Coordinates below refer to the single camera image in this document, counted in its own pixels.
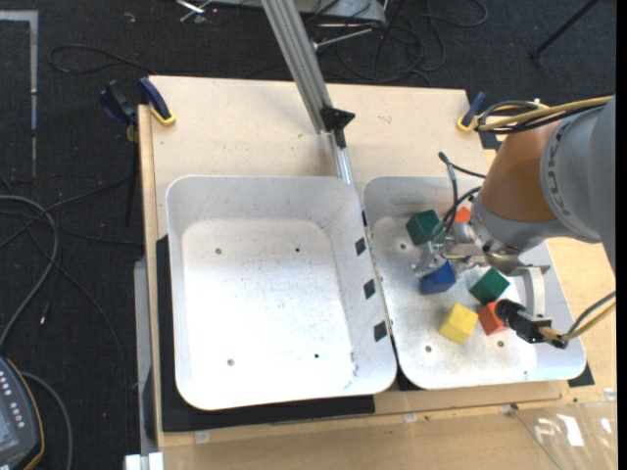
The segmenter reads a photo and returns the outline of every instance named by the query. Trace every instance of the yellow cube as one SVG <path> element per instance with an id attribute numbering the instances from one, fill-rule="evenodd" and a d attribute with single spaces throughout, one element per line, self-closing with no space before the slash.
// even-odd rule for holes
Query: yellow cube
<path id="1" fill-rule="evenodd" d="M 478 318 L 479 314 L 476 311 L 455 303 L 445 313 L 438 331 L 442 336 L 456 343 L 462 343 L 472 334 Z"/>

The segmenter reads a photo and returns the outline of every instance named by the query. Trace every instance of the wooden table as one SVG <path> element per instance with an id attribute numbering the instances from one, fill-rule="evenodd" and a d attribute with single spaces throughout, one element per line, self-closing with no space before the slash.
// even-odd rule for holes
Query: wooden table
<path id="1" fill-rule="evenodd" d="M 367 416 L 164 432 L 155 242 L 167 233 L 165 193 L 188 174 L 335 175 L 327 139 L 314 133 L 293 82 L 156 76 L 151 80 L 176 115 L 164 127 L 139 109 L 148 307 L 155 391 L 156 447 L 166 468 L 556 468 L 520 414 L 532 409 L 597 405 L 616 392 L 615 318 L 582 336 L 595 384 L 566 381 L 494 385 L 374 396 Z M 329 84 L 336 107 L 356 113 L 346 136 L 356 189 L 377 176 L 444 175 L 443 151 L 462 167 L 485 172 L 494 152 L 476 133 L 455 129 L 468 108 L 464 91 Z M 550 241 L 555 269 L 577 316 L 615 288 L 601 245 Z"/>

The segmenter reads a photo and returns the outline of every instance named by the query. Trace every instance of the colored block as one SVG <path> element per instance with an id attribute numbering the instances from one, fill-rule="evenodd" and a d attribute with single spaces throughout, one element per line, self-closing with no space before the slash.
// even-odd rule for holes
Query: colored block
<path id="1" fill-rule="evenodd" d="M 470 294 L 479 300 L 481 305 L 487 305 L 489 302 L 497 300 L 508 285 L 509 281 L 501 273 L 490 268 L 470 288 Z"/>
<path id="2" fill-rule="evenodd" d="M 448 291 L 456 283 L 457 279 L 451 263 L 447 260 L 437 270 L 424 275 L 420 279 L 420 292 L 422 294 L 438 294 Z"/>
<path id="3" fill-rule="evenodd" d="M 467 223 L 470 220 L 470 209 L 459 208 L 455 214 L 455 223 Z"/>
<path id="4" fill-rule="evenodd" d="M 479 310 L 479 322 L 481 322 L 481 326 L 488 336 L 508 329 L 494 313 L 497 303 L 490 302 Z"/>
<path id="5" fill-rule="evenodd" d="M 433 240 L 440 232 L 440 219 L 432 209 L 414 214 L 405 225 L 415 246 Z"/>
<path id="6" fill-rule="evenodd" d="M 476 311 L 455 303 L 445 313 L 438 332 L 456 343 L 463 343 L 472 334 L 478 318 Z"/>

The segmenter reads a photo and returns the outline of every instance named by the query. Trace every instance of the black floor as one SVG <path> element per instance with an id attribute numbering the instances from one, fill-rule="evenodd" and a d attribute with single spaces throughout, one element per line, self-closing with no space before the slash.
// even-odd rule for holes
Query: black floor
<path id="1" fill-rule="evenodd" d="M 542 65 L 529 53 L 590 0 L 401 1 L 388 6 L 389 32 L 377 29 L 321 49 L 328 82 L 378 78 L 465 89 L 470 99 L 483 91 L 486 106 L 535 98 L 557 105 L 616 90 L 616 0 L 594 5 L 547 47 Z M 0 10 L 38 11 L 34 133 L 29 26 L 0 11 L 0 194 L 50 208 L 102 190 L 51 210 L 63 270 L 51 271 L 2 354 L 63 398 L 73 424 L 74 469 L 119 469 L 125 454 L 140 450 L 133 266 L 142 254 L 141 204 L 135 194 L 126 225 L 133 148 L 124 128 L 104 114 L 99 94 L 116 80 L 136 103 L 135 82 L 151 72 L 290 79 L 289 71 L 259 10 L 216 5 L 203 23 L 182 23 L 187 11 L 173 0 L 0 0 Z M 304 19 L 318 42 L 347 32 L 319 26 L 327 22 L 321 17 Z M 75 44 L 100 52 L 66 47 Z M 1 328 L 48 264 L 28 233 L 13 238 L 24 229 L 20 211 L 33 215 L 15 200 L 0 202 Z M 51 229 L 36 221 L 30 232 L 50 252 Z M 47 437 L 40 468 L 64 468 L 61 411 L 40 386 L 32 389 Z"/>

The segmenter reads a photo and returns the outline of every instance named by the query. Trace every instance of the black bracket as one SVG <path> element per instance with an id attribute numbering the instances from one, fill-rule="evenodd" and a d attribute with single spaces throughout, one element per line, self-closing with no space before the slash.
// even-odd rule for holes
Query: black bracket
<path id="1" fill-rule="evenodd" d="M 322 121 L 324 122 L 324 128 L 335 134 L 335 142 L 337 143 L 337 146 L 340 148 L 346 148 L 344 127 L 346 127 L 349 122 L 355 118 L 355 114 L 325 106 L 320 110 L 320 115 L 322 116 Z"/>

